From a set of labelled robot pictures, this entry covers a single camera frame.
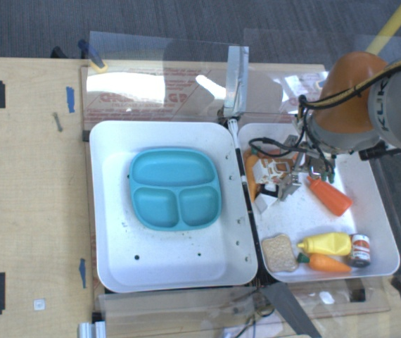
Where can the small red and white can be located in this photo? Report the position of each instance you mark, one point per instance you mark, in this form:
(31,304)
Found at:
(359,250)

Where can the black cylinder on white bracket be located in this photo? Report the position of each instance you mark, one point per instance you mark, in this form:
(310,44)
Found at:
(373,151)

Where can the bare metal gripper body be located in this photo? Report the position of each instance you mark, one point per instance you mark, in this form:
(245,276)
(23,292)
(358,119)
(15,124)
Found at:
(318,164)

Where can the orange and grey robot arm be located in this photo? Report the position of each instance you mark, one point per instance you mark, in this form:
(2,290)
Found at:
(351,93)

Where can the orange squeeze bottle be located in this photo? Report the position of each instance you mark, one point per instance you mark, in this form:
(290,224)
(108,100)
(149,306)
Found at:
(330,195)

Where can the orange curved toy food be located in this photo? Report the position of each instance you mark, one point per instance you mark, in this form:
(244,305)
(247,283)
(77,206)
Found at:
(252,178)

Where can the beige bread slice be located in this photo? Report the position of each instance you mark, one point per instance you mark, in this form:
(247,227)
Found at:
(279,253)

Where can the yellow squeeze bottle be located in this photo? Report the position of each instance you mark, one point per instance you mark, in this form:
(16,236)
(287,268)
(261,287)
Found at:
(327,244)

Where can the brown cardboard board red print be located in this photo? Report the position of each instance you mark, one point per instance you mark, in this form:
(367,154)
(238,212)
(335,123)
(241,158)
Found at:
(116,113)

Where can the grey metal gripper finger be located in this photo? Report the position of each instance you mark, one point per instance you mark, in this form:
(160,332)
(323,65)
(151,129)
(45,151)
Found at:
(291,142)
(288,188)

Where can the orange carrot with green top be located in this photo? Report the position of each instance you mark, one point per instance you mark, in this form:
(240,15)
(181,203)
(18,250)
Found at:
(327,263)

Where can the white plastic tray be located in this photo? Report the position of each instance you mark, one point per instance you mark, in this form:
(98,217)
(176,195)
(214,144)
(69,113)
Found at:
(172,259)
(302,217)

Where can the thin black and white rod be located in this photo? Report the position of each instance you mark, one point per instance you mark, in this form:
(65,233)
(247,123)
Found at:
(246,195)

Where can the blue divided plate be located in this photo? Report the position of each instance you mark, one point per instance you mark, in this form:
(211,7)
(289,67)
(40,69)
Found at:
(174,188)

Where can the small white box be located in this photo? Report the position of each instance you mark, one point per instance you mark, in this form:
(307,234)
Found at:
(262,204)

